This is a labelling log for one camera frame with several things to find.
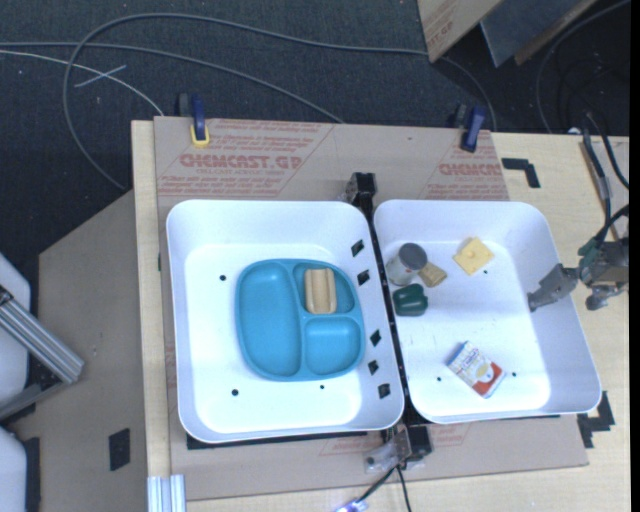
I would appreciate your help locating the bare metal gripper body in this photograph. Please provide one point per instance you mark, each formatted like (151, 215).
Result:
(612, 267)

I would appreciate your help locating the yellow square cheese slice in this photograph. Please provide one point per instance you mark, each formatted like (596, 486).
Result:
(472, 256)

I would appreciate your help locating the white plastic tray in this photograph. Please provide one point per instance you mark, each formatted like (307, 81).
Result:
(500, 320)
(210, 410)

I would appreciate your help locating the blue divided plate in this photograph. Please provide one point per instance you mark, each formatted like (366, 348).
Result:
(267, 320)

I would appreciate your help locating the white and orange carton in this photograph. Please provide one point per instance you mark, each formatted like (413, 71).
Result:
(475, 371)

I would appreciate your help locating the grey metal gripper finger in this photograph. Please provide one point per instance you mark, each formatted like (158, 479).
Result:
(552, 287)
(600, 297)

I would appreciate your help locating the tan hot dog bun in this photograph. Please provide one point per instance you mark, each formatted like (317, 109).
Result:
(319, 292)

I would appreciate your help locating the brown cardboard board red print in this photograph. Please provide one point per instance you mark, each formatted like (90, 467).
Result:
(310, 155)

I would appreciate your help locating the small can with grey lid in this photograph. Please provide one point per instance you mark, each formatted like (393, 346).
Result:
(406, 265)

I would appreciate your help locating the green bell pepper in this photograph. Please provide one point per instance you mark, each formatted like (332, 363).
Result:
(410, 301)

